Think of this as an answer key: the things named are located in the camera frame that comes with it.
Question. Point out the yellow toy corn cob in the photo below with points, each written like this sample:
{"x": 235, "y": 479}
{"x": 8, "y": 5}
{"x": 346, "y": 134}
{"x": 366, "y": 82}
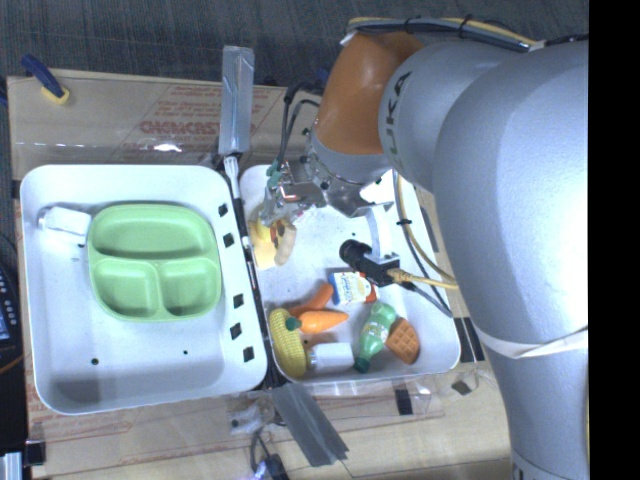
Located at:
{"x": 287, "y": 343}

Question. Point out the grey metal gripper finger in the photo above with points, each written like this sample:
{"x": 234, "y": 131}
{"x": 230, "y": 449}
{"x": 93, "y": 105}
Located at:
{"x": 269, "y": 209}
{"x": 296, "y": 212}

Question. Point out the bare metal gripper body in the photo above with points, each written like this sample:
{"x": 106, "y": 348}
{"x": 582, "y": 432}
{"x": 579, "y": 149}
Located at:
{"x": 312, "y": 188}

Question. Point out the green divided plate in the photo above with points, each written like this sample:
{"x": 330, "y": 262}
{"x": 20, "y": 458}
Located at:
{"x": 150, "y": 263}

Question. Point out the orange toy sausage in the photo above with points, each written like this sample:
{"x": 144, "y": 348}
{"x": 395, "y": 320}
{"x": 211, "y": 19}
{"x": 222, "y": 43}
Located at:
{"x": 320, "y": 299}

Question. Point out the brown cardboard board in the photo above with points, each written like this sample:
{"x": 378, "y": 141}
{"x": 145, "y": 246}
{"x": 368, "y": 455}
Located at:
{"x": 150, "y": 113}

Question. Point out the white plastic bottle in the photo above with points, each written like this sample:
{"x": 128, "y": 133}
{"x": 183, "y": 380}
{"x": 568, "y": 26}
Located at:
{"x": 65, "y": 220}

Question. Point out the green plastic bottle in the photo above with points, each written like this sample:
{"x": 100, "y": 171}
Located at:
{"x": 375, "y": 335}

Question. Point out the white and orange carton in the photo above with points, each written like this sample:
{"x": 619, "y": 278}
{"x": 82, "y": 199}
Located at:
{"x": 350, "y": 288}

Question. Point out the black cylinder on white bracket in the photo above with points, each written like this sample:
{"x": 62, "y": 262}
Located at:
{"x": 367, "y": 263}

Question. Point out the white plastic tray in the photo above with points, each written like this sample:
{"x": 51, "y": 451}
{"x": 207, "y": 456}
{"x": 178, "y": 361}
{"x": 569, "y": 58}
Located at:
{"x": 140, "y": 368}
{"x": 320, "y": 248}

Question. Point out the brown toy waffle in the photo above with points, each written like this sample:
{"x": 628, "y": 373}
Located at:
{"x": 404, "y": 340}

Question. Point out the white can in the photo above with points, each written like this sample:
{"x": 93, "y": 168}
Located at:
{"x": 332, "y": 357}

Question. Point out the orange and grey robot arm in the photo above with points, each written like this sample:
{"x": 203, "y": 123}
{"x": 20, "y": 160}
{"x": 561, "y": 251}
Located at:
{"x": 500, "y": 178}

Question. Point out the beige toy bread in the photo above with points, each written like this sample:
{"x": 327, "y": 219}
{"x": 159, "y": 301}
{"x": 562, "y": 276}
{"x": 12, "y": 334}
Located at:
{"x": 285, "y": 243}

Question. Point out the orange toy carrot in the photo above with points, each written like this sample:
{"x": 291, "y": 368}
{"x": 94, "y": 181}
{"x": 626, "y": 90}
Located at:
{"x": 320, "y": 320}

